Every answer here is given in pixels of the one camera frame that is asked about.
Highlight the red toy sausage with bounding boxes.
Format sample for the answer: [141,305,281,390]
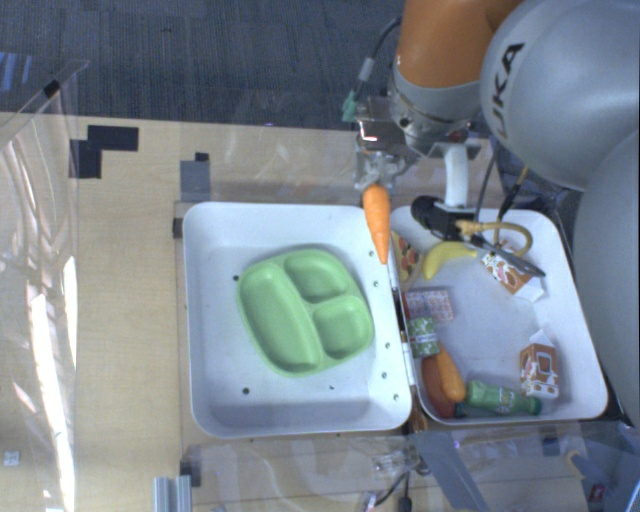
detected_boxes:
[420,354,457,420]

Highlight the pink and white packet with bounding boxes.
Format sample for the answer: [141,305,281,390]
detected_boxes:
[403,286,455,324]

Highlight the orange toy carrot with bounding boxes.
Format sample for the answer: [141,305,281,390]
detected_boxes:
[362,183,392,266]

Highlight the green divided plate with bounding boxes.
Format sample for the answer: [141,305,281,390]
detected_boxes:
[235,248,377,379]

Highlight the orange and white carton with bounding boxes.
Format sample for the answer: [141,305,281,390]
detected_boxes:
[519,329,561,400]
[480,244,547,303]

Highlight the green bottle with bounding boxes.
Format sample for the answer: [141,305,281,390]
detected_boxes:
[453,379,543,420]

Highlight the yellow banana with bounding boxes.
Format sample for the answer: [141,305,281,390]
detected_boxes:
[422,241,479,281]

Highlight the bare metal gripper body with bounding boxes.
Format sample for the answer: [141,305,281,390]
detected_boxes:
[355,94,440,162]

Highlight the black cylinder on white bracket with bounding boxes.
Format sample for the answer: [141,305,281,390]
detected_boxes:
[410,141,482,242]

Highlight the white plastic tray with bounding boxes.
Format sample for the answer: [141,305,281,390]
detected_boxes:
[389,204,610,427]
[182,201,414,440]

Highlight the green can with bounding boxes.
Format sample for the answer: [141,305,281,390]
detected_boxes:
[406,315,442,359]

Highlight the toy pizza slice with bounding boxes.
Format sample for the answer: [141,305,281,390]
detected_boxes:
[391,231,424,292]

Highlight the thin black and white rod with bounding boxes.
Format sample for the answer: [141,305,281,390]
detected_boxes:
[385,259,417,401]

